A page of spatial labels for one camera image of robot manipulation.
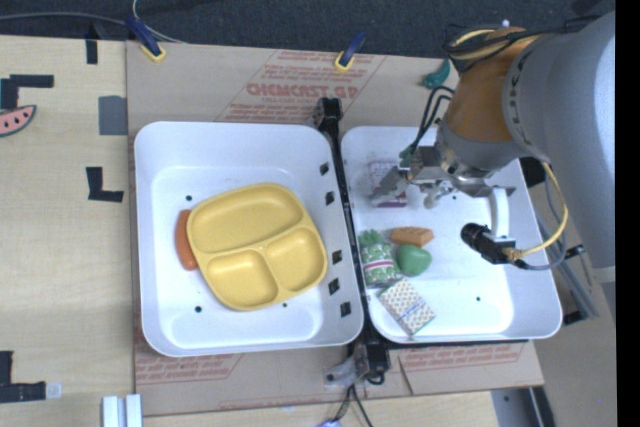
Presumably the white plastic tray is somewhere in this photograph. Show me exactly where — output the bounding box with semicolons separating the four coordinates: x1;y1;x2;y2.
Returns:
339;124;564;345
133;120;365;359

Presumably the yellow divided plate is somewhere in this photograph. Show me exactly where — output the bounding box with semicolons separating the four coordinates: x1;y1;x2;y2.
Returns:
185;181;330;313

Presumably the black block with thin wires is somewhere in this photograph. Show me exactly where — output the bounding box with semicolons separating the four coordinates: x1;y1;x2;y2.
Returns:
348;341;392;385
310;96;345;132

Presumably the pink watermelon slice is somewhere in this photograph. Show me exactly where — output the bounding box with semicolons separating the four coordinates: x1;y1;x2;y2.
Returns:
0;104;38;138

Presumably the orange patterned white carton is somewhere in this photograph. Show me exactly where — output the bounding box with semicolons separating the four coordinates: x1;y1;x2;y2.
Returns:
376;278;438;337

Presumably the orange bread slice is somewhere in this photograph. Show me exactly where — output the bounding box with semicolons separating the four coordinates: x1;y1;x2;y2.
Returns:
389;226;436;248

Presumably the orange sausage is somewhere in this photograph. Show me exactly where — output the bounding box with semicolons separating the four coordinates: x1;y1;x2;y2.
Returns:
174;208;200;272

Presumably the brown cardboard board red print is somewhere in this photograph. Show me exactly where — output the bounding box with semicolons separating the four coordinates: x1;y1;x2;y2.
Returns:
124;39;546;417

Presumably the black cylinder on white bracket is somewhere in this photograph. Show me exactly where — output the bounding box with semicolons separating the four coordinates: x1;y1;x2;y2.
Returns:
459;187;518;266

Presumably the green bell pepper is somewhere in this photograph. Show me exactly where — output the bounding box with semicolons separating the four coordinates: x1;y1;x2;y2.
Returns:
395;243;434;278

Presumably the pink and white packet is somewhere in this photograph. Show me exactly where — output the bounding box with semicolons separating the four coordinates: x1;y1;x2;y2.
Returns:
366;158;410;209

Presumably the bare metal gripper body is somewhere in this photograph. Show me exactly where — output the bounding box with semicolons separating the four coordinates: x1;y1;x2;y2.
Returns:
409;145;517;199

